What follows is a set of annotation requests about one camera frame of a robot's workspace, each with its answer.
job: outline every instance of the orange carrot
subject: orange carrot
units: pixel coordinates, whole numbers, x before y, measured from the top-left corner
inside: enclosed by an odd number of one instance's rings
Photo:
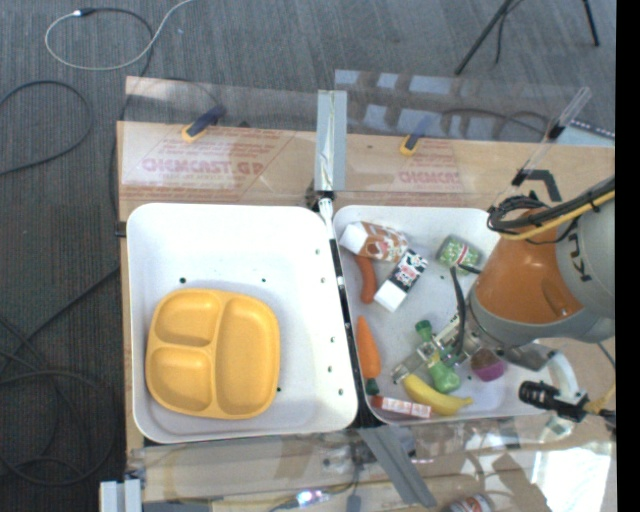
[[[378,345],[364,316],[358,317],[356,344],[358,345],[358,359],[360,359],[363,377],[375,379],[382,371],[382,364],[380,363]]]
[[[376,281],[376,273],[373,268],[371,258],[366,256],[360,256],[354,254],[360,274],[362,275],[362,290],[360,291],[360,300],[365,304],[371,304],[373,302],[373,296],[378,289],[378,283]]]

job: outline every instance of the green can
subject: green can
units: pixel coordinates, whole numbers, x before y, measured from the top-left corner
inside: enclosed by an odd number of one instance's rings
[[[447,267],[456,267],[460,264],[475,267],[480,261],[480,251],[460,238],[448,236],[438,249],[436,258]],[[458,272],[463,275],[469,273],[460,267]]]

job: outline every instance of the gray floor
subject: gray floor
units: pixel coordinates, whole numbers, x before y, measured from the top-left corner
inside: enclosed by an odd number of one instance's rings
[[[94,6],[130,9],[155,30],[177,3],[105,0]],[[149,54],[146,76],[308,93],[333,88],[336,70],[452,78],[500,4],[196,0],[167,22]],[[615,1],[591,0],[599,47],[580,0],[514,6],[499,61],[494,30],[461,77],[570,90],[587,86],[593,98],[580,119],[614,133]],[[110,72],[72,69],[53,59],[45,31],[77,7],[75,0],[0,0],[0,101],[21,84],[58,80],[73,85],[93,113],[91,131],[77,148],[13,170],[68,145],[90,119],[80,98],[60,85],[30,86],[0,104],[0,350],[26,360],[0,358],[0,380],[41,372],[2,384],[0,456],[11,468],[0,464],[0,510],[95,509],[97,482],[121,478],[125,463],[109,173],[124,80],[143,72],[147,59]],[[67,20],[51,34],[59,55],[93,67],[126,62],[148,40],[141,22],[119,13]],[[54,377],[52,371],[66,373]],[[50,485],[74,480],[79,483]]]

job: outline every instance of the white cable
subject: white cable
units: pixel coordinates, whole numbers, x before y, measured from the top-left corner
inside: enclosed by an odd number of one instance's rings
[[[158,27],[158,30],[156,30],[156,33],[151,38],[151,41],[149,41],[149,44],[145,47],[145,49],[142,50],[142,52],[137,57],[134,57],[133,59],[131,59],[130,61],[125,62],[124,64],[118,64],[117,66],[108,66],[108,67],[101,67],[101,68],[94,68],[94,67],[89,67],[89,66],[80,66],[78,64],[73,64],[72,62],[64,60],[62,57],[59,57],[58,55],[56,55],[56,53],[51,49],[51,46],[49,45],[49,34],[51,33],[51,30],[58,23],[66,20],[66,19],[78,18],[78,17],[82,16],[82,13],[81,13],[80,10],[73,11],[70,14],[65,14],[64,16],[61,16],[60,18],[55,20],[51,25],[49,25],[49,28],[47,29],[47,32],[44,35],[44,44],[45,44],[45,46],[47,47],[47,50],[49,51],[49,53],[51,54],[51,56],[54,59],[56,59],[58,62],[61,62],[65,66],[69,66],[69,67],[74,68],[74,69],[84,69],[86,71],[115,71],[116,69],[126,68],[127,66],[130,66],[131,64],[133,64],[135,62],[138,62],[142,57],[144,57],[144,55],[149,50],[151,50],[151,47],[155,44],[156,39],[158,39],[158,36],[160,35],[160,32],[164,28],[164,24],[167,22],[169,17],[173,14],[173,12],[176,9],[178,9],[179,7],[182,7],[185,4],[189,4],[189,3],[194,2],[194,1],[195,0],[183,0],[179,4],[176,4],[171,9],[169,9],[167,14],[164,15],[164,18],[162,18],[162,21],[160,22],[160,26]]]

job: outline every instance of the white tray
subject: white tray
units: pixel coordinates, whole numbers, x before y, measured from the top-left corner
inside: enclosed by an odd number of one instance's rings
[[[147,204],[127,222],[133,415],[158,443],[329,432],[354,419],[355,391],[336,273],[321,218],[298,207]],[[280,391],[245,420],[179,414],[144,378],[158,302],[181,287],[252,295],[278,317]]]
[[[336,212],[334,228],[338,240],[347,224],[368,221],[397,229],[404,233],[409,247],[429,261],[422,276],[416,281],[400,307],[393,313],[373,302],[360,301],[362,279],[351,253],[340,247],[340,255],[349,300],[349,311],[355,325],[359,315],[364,315],[376,337],[382,359],[382,373],[376,379],[380,394],[391,398],[410,400],[401,385],[394,384],[391,373],[395,366],[410,355],[421,343],[415,331],[420,320],[429,320],[434,333],[447,325],[457,311],[453,283],[449,269],[436,260],[436,252],[444,239],[453,235],[465,240],[481,251],[484,261],[498,241],[499,235],[486,227],[487,213],[470,208],[428,207],[380,207],[347,206]],[[388,276],[392,263],[374,263],[378,285]],[[460,276],[463,292],[468,293],[475,275]],[[386,423],[416,424],[441,421],[468,420],[539,414],[542,411],[525,404],[518,398],[518,388],[524,380],[550,381],[548,370],[533,372],[507,364],[505,373],[492,382],[483,382],[471,371],[469,360],[457,368],[462,380],[457,396],[471,396],[474,403],[461,408],[455,416],[437,417],[428,420],[403,420],[397,415],[386,414],[377,409],[372,412]],[[428,379],[426,373],[421,376]]]

